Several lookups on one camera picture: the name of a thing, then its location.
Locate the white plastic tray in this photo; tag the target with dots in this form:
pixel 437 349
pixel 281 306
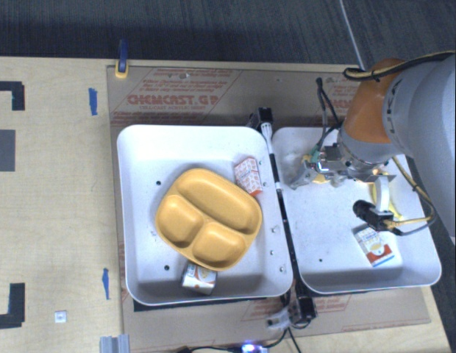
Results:
pixel 147 204
pixel 323 226

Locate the white carton, red and blue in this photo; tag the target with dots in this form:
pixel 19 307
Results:
pixel 375 248

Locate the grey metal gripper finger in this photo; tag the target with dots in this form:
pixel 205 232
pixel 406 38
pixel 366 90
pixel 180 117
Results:
pixel 303 177
pixel 337 181

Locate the thin black and white rod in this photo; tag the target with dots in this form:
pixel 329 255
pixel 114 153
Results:
pixel 283 212

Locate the orange and white carton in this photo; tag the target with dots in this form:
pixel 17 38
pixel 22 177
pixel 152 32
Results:
pixel 249 177
pixel 198 279

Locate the small white cube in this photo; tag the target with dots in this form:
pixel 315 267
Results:
pixel 60 316

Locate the black cylinder on white bracket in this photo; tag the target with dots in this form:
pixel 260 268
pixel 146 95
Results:
pixel 371 212

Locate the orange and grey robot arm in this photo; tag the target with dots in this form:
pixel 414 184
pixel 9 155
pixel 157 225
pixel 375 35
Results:
pixel 415 112

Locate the orange divided plate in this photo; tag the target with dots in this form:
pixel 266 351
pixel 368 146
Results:
pixel 209 215

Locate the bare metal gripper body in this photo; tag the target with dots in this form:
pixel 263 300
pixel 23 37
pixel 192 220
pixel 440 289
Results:
pixel 334 164

